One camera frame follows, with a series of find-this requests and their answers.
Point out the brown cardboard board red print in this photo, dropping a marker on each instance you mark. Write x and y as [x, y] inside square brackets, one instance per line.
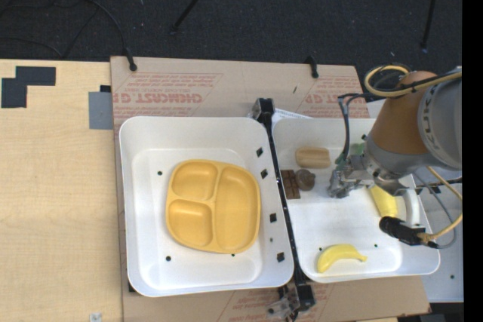
[234, 86]

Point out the yellow banana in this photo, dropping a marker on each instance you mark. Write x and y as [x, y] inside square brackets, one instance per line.
[336, 256]

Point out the black cylinder on white bracket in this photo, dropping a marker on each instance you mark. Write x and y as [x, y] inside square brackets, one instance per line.
[400, 229]

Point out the thin black rod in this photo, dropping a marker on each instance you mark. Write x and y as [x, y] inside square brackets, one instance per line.
[283, 196]

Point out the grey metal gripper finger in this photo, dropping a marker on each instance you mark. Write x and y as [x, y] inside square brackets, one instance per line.
[334, 184]
[348, 191]

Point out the brown round toy pastry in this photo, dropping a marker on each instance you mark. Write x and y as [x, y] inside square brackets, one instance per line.
[305, 181]

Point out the yellow oblong toy food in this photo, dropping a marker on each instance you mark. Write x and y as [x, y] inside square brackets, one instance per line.
[385, 204]

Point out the tan bread loaf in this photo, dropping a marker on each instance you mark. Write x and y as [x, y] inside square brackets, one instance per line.
[312, 157]

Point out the white plastic tray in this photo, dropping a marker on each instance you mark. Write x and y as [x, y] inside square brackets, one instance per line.
[339, 222]
[151, 230]

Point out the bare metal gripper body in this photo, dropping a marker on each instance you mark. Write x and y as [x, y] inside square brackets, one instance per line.
[362, 171]

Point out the white paper sheet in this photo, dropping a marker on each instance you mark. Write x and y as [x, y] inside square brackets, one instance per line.
[290, 114]

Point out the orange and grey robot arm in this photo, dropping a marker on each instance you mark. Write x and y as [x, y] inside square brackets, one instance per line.
[400, 120]

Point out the brown chocolate bar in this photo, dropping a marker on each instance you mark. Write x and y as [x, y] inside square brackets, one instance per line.
[290, 184]

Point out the yellow divided plate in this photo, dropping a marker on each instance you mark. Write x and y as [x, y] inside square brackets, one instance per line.
[234, 211]

